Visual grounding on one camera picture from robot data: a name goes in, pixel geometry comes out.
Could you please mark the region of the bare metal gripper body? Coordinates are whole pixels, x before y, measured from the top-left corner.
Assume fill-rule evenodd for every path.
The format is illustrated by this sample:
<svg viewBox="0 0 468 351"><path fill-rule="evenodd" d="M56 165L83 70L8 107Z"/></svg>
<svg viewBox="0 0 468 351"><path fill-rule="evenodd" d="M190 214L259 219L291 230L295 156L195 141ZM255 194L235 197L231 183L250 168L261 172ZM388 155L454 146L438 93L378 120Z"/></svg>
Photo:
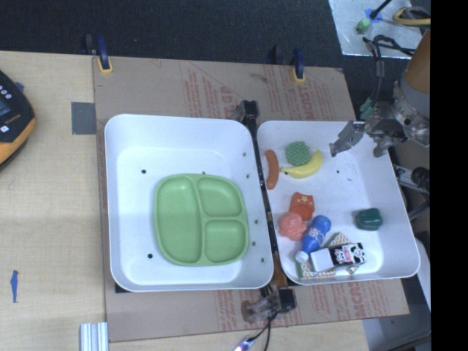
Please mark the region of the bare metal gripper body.
<svg viewBox="0 0 468 351"><path fill-rule="evenodd" d="M412 140L430 146L430 95L404 84L396 84L389 102L378 102L366 119L364 131L388 136L393 145Z"/></svg>

